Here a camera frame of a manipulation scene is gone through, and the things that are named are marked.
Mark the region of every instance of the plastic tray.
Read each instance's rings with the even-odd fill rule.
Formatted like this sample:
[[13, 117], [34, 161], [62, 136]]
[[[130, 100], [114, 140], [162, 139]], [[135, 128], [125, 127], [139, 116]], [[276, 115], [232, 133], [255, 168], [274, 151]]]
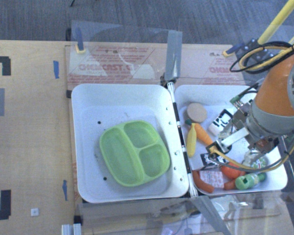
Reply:
[[103, 158], [122, 186], [139, 186], [165, 173], [170, 157], [155, 128], [146, 121], [128, 121], [106, 130], [99, 140]]
[[[217, 139], [209, 130], [209, 125], [220, 114], [223, 109], [233, 108], [233, 112], [236, 111], [234, 106], [229, 102], [231, 98], [245, 90], [247, 86], [233, 86], [233, 85], [182, 85], [175, 90], [175, 100], [177, 103], [182, 132], [184, 138], [187, 137], [189, 132], [189, 126], [185, 124], [185, 120], [188, 118], [186, 110], [190, 103], [200, 103], [207, 110], [207, 119], [201, 123], [201, 126], [207, 130], [208, 134], [213, 141]], [[247, 94], [243, 97], [243, 101], [248, 102], [253, 99], [255, 94]], [[229, 157], [235, 159], [238, 162], [243, 161], [244, 154], [246, 153], [245, 147], [248, 144], [244, 139], [241, 139], [232, 145], [232, 150], [227, 154]], [[207, 153], [205, 145], [197, 141], [196, 152], [193, 157], [189, 158], [192, 169], [198, 169], [199, 161], [201, 161], [200, 155]], [[281, 158], [278, 148], [273, 149], [266, 155], [269, 163], [273, 163]], [[220, 171], [220, 168], [212, 169], [212, 171]], [[237, 194], [247, 192], [269, 191], [269, 190], [281, 190], [288, 182], [288, 177], [283, 165], [277, 169], [267, 172], [267, 179], [255, 187], [247, 190], [223, 190], [222, 188], [215, 188], [213, 193], [207, 193], [201, 191], [206, 195], [225, 195], [225, 194]]]
[[[81, 84], [72, 91], [77, 187], [90, 203], [183, 196], [189, 188], [172, 99], [159, 85]], [[168, 170], [135, 187], [120, 185], [99, 147], [100, 136], [128, 121], [150, 123], [170, 156]]]

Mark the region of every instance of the round beige object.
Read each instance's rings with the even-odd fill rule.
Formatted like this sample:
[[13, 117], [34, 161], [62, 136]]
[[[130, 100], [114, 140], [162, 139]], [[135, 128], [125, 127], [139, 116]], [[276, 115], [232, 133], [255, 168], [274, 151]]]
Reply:
[[201, 123], [207, 118], [207, 111], [200, 103], [191, 103], [186, 112], [192, 122]]

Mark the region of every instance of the gray floor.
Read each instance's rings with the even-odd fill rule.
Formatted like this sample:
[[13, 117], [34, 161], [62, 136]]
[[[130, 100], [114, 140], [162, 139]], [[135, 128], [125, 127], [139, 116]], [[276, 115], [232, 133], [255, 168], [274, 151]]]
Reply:
[[[287, 1], [75, 0], [69, 7], [71, 0], [0, 0], [0, 40], [65, 41], [73, 22], [97, 22], [126, 25], [128, 30], [181, 30], [183, 42], [189, 44], [234, 45], [258, 38]], [[288, 41], [293, 36], [294, 11], [271, 40]], [[138, 38], [159, 41], [141, 34]], [[291, 162], [294, 169], [294, 153]], [[294, 179], [289, 165], [286, 169], [289, 182], [283, 199], [294, 221]]]

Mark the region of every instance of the red tomato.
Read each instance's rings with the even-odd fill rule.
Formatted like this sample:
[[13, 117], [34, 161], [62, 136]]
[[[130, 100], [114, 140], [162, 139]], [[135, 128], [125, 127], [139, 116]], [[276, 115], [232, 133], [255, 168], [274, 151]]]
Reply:
[[[234, 167], [237, 167], [238, 166], [236, 164], [233, 164], [233, 163], [229, 163], [230, 166], [234, 166]], [[245, 175], [245, 172], [244, 171], [240, 171], [240, 170], [236, 170], [236, 169], [233, 169], [233, 168], [230, 168], [230, 167], [227, 167], [225, 165], [221, 166], [221, 171], [222, 173], [227, 176], [229, 179], [236, 179], [238, 178], [239, 176], [244, 176]]]

